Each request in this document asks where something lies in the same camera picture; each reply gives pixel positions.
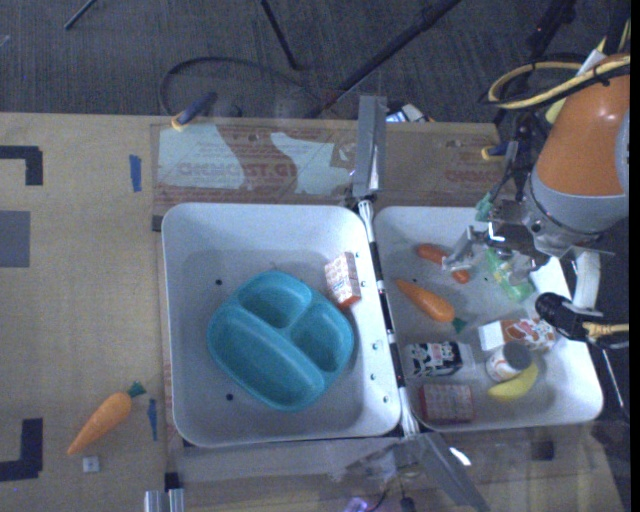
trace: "banana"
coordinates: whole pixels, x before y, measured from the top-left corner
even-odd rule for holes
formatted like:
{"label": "banana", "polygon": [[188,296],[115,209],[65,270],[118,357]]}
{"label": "banana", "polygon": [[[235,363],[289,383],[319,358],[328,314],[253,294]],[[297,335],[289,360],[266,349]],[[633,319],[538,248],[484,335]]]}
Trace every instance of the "banana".
{"label": "banana", "polygon": [[538,367],[531,363],[526,370],[506,382],[489,388],[487,394],[498,402],[511,402],[526,395],[538,378]]}

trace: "gray floor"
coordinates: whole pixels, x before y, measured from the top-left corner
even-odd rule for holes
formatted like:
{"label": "gray floor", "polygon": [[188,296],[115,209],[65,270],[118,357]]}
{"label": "gray floor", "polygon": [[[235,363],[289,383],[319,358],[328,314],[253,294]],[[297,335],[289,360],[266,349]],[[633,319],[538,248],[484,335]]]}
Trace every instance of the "gray floor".
{"label": "gray floor", "polygon": [[[271,0],[300,70],[291,68],[258,0],[98,0],[69,30],[84,0],[0,0],[0,110],[95,114],[174,114],[202,93],[219,95],[212,114],[300,117],[323,104],[352,74],[413,26],[420,0]],[[613,0],[579,0],[547,53],[586,55],[608,26]],[[354,118],[359,92],[411,102],[437,121],[491,122],[496,111],[479,97],[530,55],[527,38],[551,2],[466,0],[413,38],[323,116]],[[190,59],[202,62],[175,66]],[[514,118],[500,125],[511,135]],[[599,309],[611,322],[629,316],[629,224],[600,247],[606,258]],[[601,354],[607,405],[602,420],[626,425],[628,350],[611,354],[625,408]],[[628,428],[611,443],[628,464]],[[604,429],[603,441],[609,435]],[[623,492],[628,492],[622,473]]]}

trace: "carrot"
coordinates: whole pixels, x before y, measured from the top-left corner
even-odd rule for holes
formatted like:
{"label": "carrot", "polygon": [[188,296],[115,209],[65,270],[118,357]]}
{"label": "carrot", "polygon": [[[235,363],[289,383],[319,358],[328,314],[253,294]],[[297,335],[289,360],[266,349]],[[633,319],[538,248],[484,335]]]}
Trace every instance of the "carrot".
{"label": "carrot", "polygon": [[84,424],[67,449],[67,455],[82,451],[122,423],[131,412],[132,398],[143,393],[145,389],[136,381],[126,393],[118,391],[109,396]]}
{"label": "carrot", "polygon": [[[416,252],[421,258],[433,261],[438,265],[442,265],[442,260],[449,256],[445,251],[431,244],[420,244],[417,247]],[[460,284],[468,283],[469,279],[471,279],[469,272],[467,272],[466,270],[455,270],[451,272],[451,277],[453,277]]]}
{"label": "carrot", "polygon": [[396,279],[396,285],[416,306],[437,322],[453,322],[455,319],[455,309],[446,299],[402,279]]}

